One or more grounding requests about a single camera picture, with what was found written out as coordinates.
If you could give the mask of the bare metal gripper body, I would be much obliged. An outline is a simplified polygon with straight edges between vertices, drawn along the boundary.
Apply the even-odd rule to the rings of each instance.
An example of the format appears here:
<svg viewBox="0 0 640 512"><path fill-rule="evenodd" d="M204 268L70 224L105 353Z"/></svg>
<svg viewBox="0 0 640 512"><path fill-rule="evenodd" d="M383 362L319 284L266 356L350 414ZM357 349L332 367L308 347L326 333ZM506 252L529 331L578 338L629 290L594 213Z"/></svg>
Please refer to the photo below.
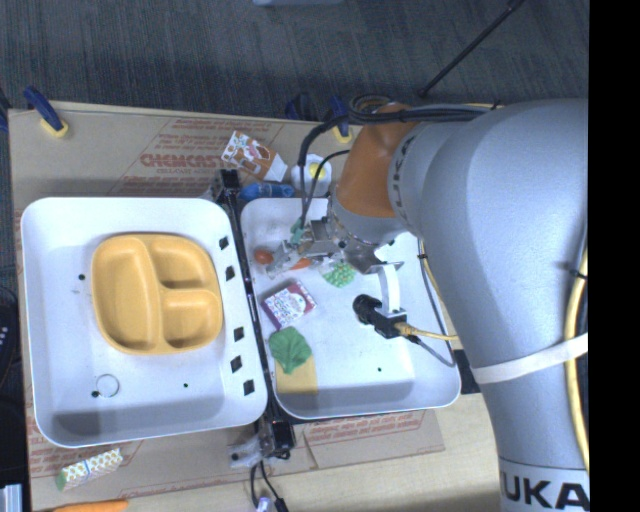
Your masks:
<svg viewBox="0 0 640 512"><path fill-rule="evenodd" d="M296 251L304 257L332 257L343 260L362 274L375 273L385 264L376 255L379 245L358 238L328 215L310 220L304 228Z"/></svg>

